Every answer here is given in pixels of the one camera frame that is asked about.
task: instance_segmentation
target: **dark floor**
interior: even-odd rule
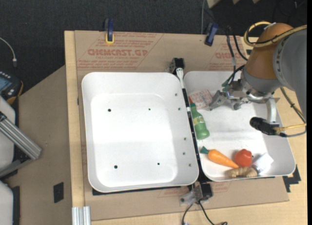
[[[203,0],[0,0],[0,70],[16,74],[24,91],[64,65],[65,30],[100,30],[105,18],[116,31],[200,34]],[[230,25],[237,35],[260,20],[307,24],[307,0],[222,0],[205,6],[205,26],[219,24],[218,34]]]

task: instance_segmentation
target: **red tomato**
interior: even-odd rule
[[[242,149],[236,152],[234,160],[241,167],[249,167],[252,164],[253,155],[249,150]]]

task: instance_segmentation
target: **wooden table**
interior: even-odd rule
[[[82,157],[79,128],[79,109],[77,104],[77,61],[75,32],[65,31],[66,80],[68,97],[68,122],[71,168],[72,207],[85,206],[83,191]],[[288,91],[290,97],[296,100],[295,94]],[[295,112],[289,108],[284,98],[278,102],[283,124],[285,126],[299,123]],[[289,139],[291,148],[301,176],[299,184],[291,185],[289,202],[239,206],[208,210],[209,218],[216,224],[227,221],[230,225],[241,224],[307,224],[307,137],[306,135]],[[94,221],[92,225],[124,225],[124,224],[181,224],[183,213],[170,213],[113,220]],[[190,224],[207,224],[202,211],[192,211],[187,214],[186,221]]]

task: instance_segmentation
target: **bottle label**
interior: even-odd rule
[[[193,124],[196,125],[198,123],[205,123],[205,120],[204,120],[204,118],[202,116],[193,118]]]

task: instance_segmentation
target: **orange carrot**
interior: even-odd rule
[[[216,149],[207,150],[204,146],[200,150],[200,153],[207,154],[208,158],[216,164],[231,168],[239,168],[239,166],[233,162],[230,158],[223,155],[220,151]]]

